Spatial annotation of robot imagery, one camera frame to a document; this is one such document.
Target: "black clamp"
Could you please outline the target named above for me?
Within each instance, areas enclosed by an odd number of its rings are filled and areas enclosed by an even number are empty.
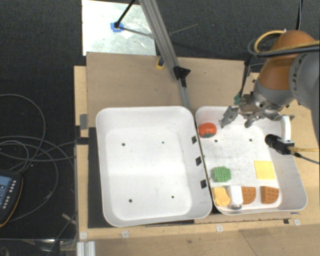
[[[180,79],[181,85],[184,88],[187,88],[186,76],[190,73],[190,71],[191,71],[190,69],[186,69],[186,68],[180,67],[180,66],[175,66],[173,68],[173,72],[174,72],[176,79],[177,80]]]

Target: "white tray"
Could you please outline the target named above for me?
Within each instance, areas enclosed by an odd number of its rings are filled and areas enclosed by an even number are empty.
[[[254,202],[243,205],[240,210],[217,205],[216,208],[226,215],[303,209],[307,204],[307,195],[294,157],[281,155],[265,143],[268,134],[281,136],[280,122],[265,118],[254,122],[250,128],[245,128],[244,118],[239,115],[222,129],[219,120],[223,118],[226,110],[226,107],[204,106],[195,114],[198,127],[204,123],[213,123],[217,128],[213,137],[200,138],[210,186],[212,188],[226,188],[230,185],[255,187],[256,197]],[[276,179],[258,180],[254,161],[271,161]],[[219,166],[231,170],[231,180],[214,181],[211,171]],[[278,188],[278,200],[272,204],[262,204],[260,186]]]
[[[96,117],[102,206],[113,226],[203,218],[212,199],[184,107],[106,108]]]

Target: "transparent plastic sheet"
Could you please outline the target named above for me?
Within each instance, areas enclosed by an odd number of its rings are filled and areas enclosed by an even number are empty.
[[[82,51],[87,52],[156,55],[144,12],[140,5],[133,5],[121,21],[120,27],[112,24],[122,15],[128,5],[124,3],[82,0]]]

